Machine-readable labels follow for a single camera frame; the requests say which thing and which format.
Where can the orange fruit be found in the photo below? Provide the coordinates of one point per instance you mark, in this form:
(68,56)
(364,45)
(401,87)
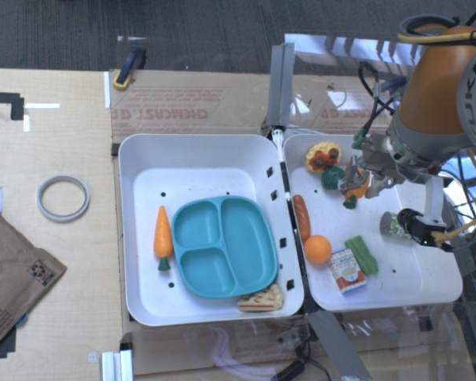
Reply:
(317,248)

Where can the large orange carrot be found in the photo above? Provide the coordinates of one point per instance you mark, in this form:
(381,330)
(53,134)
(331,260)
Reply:
(163,232)

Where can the brown cardboard board red print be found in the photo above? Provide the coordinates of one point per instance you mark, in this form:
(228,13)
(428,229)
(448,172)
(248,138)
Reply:
(190,105)

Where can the white and red carton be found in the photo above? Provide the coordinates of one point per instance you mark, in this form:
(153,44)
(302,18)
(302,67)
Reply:
(347,271)

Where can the green broccoli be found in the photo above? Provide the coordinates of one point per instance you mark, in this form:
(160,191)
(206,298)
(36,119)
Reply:
(331,178)

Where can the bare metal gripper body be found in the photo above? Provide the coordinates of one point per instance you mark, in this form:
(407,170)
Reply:
(378,155)

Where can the brown sausage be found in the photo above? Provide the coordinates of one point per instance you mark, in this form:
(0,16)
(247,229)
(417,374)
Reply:
(302,216)

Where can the pizza slice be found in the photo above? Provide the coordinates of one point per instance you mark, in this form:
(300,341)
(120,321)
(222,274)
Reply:
(262,301)

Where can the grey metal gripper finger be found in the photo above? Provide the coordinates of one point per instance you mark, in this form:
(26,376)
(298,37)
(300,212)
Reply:
(381,184)
(351,181)

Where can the small orange carrot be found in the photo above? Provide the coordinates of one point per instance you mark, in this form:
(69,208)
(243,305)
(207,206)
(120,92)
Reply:
(360,191)

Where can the grey and green can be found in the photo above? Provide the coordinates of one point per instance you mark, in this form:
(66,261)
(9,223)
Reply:
(390,224)

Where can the blue divided plate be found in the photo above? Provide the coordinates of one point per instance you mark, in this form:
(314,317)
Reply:
(238,228)

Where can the white plastic tray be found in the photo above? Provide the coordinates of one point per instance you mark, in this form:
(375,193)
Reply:
(150,292)
(412,280)

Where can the black cylinder on white bracket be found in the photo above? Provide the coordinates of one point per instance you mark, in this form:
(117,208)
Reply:
(418,222)

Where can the green celery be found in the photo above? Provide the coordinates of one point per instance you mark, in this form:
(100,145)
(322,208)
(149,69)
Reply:
(363,254)

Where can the yellow spaghetti with meatballs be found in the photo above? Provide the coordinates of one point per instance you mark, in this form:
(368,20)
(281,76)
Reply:
(321,155)

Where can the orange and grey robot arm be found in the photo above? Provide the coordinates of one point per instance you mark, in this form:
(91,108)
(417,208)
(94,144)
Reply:
(432,93)

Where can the brown paper envelope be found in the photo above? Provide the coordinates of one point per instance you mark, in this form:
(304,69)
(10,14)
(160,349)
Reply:
(12,276)

